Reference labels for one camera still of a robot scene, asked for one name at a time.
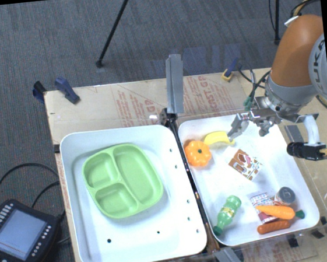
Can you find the white plastic tray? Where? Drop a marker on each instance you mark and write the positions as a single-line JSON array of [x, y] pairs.
[[275, 156], [152, 240]]

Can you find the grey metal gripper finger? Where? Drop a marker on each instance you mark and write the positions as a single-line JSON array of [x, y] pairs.
[[239, 124], [264, 129]]

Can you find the green plastic bottle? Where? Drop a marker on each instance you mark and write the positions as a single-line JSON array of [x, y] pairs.
[[227, 212]]

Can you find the black cylinder on white bracket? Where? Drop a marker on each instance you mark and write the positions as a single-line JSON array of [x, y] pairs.
[[303, 149]]

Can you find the green divided plate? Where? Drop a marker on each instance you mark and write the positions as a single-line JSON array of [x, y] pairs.
[[122, 180]]

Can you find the brown sausage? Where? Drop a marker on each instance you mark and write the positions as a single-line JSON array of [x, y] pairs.
[[273, 226]]

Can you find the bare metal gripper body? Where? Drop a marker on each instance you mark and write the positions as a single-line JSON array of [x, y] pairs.
[[270, 112]]

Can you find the yellow banana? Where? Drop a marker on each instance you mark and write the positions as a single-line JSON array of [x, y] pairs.
[[215, 138]]

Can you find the black tripod leg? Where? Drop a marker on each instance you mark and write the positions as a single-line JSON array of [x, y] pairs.
[[277, 8], [114, 30]]

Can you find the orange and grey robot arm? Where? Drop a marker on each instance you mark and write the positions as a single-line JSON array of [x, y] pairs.
[[292, 54]]

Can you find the red and white packet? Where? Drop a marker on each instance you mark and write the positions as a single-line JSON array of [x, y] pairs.
[[260, 200]]

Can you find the orange carrot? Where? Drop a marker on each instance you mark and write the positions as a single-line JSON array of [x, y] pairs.
[[278, 212]]

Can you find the small silver can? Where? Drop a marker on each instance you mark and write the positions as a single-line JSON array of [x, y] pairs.
[[285, 195]]

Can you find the brown and white carton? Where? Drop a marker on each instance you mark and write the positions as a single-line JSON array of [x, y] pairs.
[[245, 163]]

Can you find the brown cardboard board red print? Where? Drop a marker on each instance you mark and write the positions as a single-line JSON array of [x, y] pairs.
[[105, 107]]

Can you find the orange toy pumpkin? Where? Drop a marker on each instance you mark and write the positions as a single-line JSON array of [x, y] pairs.
[[197, 153]]

